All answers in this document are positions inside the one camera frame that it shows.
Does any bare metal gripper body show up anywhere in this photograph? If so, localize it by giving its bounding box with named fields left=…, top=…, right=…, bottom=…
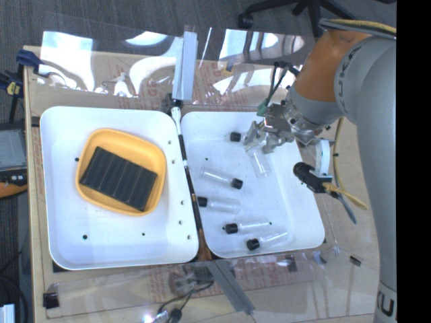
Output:
left=263, top=103, right=324, bottom=147

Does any clear plastic bottle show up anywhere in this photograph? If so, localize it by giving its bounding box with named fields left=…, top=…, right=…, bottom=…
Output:
left=249, top=148, right=273, bottom=180

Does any clear bottle with black cap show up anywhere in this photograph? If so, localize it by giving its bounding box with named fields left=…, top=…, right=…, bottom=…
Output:
left=246, top=227, right=290, bottom=252
left=196, top=195, right=242, bottom=215
left=199, top=166, right=244, bottom=191
left=222, top=217, right=273, bottom=236

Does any white plastic tray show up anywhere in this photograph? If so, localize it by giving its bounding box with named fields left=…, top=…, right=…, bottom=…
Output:
left=39, top=105, right=200, bottom=271
left=180, top=110, right=327, bottom=260

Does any thin black and white rod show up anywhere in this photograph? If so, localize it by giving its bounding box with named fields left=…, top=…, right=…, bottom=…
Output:
left=170, top=106, right=213, bottom=262

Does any black ribbed rectangular tray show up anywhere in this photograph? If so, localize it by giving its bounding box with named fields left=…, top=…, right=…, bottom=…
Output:
left=79, top=145, right=159, bottom=213

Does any yellow bowl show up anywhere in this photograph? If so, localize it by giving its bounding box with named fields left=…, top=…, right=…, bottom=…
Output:
left=74, top=127, right=168, bottom=217

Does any brown cardboard board, red print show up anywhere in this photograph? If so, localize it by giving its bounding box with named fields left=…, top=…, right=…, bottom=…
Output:
left=22, top=44, right=382, bottom=320

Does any black cylinder on white bracket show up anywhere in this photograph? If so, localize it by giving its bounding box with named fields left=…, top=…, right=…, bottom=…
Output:
left=292, top=139, right=336, bottom=194

